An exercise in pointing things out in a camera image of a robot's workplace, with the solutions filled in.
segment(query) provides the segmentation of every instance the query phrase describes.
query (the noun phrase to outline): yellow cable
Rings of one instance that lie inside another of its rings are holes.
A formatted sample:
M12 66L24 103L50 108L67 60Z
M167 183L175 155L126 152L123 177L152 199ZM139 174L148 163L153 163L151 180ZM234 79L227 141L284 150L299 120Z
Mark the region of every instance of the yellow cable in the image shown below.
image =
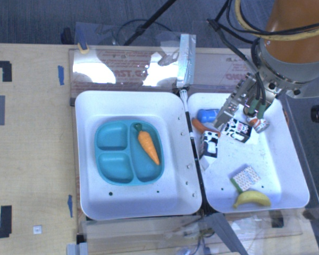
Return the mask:
M241 11L240 11L240 4L241 4L241 0L235 0L235 15L238 22L244 29L248 31L258 32L257 30L253 30L247 24L247 22L242 18ZM311 30L298 33L298 34L293 34L293 35L270 35L270 36L261 35L261 34L253 34L253 35L259 38L267 39L267 40L279 40L279 41L302 40L302 39L307 39L307 38L319 35L319 28L311 29Z

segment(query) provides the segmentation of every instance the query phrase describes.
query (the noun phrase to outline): toy banana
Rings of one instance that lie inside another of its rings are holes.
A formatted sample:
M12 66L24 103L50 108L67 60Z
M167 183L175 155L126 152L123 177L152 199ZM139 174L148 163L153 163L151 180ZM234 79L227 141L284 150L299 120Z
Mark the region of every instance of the toy banana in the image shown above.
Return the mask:
M271 201L268 196L258 191L245 191L239 194L236 203L233 205L237 208L240 204L254 202L262 206L270 206Z

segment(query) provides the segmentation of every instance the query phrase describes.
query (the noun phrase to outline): white square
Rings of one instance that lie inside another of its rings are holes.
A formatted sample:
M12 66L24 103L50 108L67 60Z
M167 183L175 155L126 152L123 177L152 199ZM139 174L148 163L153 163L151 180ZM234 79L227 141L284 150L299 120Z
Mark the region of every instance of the white square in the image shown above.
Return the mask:
M43 226L37 225L33 226L33 234L41 234L43 233Z

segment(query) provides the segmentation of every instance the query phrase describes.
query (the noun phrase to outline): white tray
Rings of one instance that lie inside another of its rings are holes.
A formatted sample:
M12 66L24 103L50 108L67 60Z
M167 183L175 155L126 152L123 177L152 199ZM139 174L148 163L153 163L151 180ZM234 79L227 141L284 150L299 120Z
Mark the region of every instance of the white tray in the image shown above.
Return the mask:
M197 116L199 109L221 108L228 96L227 93L193 94L188 99L191 118ZM234 213L307 205L309 190L279 100L274 100L264 117L270 121L270 127L261 134L253 129L246 143L226 135L219 138L217 161L202 171L207 200L215 210ZM235 118L245 122L241 108ZM195 128L193 131L198 145L200 134ZM270 207L249 203L233 208L238 192L230 178L243 165L252 166L261 177L251 189L265 193L271 199Z
M75 101L80 202L94 220L193 214L200 208L194 154L183 103L167 92L85 91ZM165 169L156 182L120 186L99 175L94 152L95 132L112 120L152 124L162 141Z

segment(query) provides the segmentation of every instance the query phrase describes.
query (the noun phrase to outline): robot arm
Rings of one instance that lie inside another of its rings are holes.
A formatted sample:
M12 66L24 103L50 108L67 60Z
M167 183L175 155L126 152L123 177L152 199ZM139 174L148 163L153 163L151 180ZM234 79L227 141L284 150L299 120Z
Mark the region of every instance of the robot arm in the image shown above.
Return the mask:
M319 0L275 0L266 31L276 34L260 34L248 25L241 17L239 0L235 8L239 23L259 38L251 49L252 73L239 82L214 121L220 130L240 104L248 117L260 119L278 94L298 95L303 86L319 77L319 26L310 28L319 24ZM292 33L300 27L305 31Z

